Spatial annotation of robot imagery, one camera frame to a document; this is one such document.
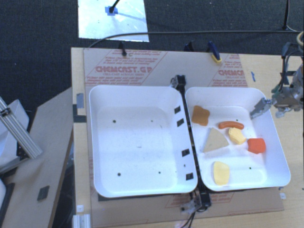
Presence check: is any brown cardboard board red print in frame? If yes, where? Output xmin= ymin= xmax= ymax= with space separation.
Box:
xmin=83 ymin=47 xmax=285 ymax=222

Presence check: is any orange toy sausage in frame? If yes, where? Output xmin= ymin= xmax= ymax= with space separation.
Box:
xmin=218 ymin=121 xmax=245 ymax=130

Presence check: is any flat yellow toy food piece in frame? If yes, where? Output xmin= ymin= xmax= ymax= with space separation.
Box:
xmin=213 ymin=161 xmax=230 ymax=186

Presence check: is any white plastic tray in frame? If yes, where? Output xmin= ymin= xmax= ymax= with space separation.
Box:
xmin=184 ymin=86 xmax=292 ymax=192
xmin=88 ymin=84 xmax=199 ymax=199

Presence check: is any small yellow toy food chunk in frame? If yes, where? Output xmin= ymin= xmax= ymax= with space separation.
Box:
xmin=228 ymin=127 xmax=247 ymax=145

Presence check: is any brown toy bread slice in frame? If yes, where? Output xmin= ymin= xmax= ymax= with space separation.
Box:
xmin=191 ymin=105 xmax=210 ymax=127

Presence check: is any tan toy pizza slice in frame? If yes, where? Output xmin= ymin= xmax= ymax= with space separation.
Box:
xmin=202 ymin=127 xmax=230 ymax=153

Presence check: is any thin black rod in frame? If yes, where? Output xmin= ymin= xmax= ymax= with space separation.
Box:
xmin=178 ymin=86 xmax=207 ymax=194

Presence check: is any orange toy food chunk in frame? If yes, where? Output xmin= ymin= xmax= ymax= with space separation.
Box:
xmin=247 ymin=138 xmax=266 ymax=154

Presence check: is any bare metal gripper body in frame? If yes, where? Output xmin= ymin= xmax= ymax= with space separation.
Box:
xmin=271 ymin=66 xmax=304 ymax=113

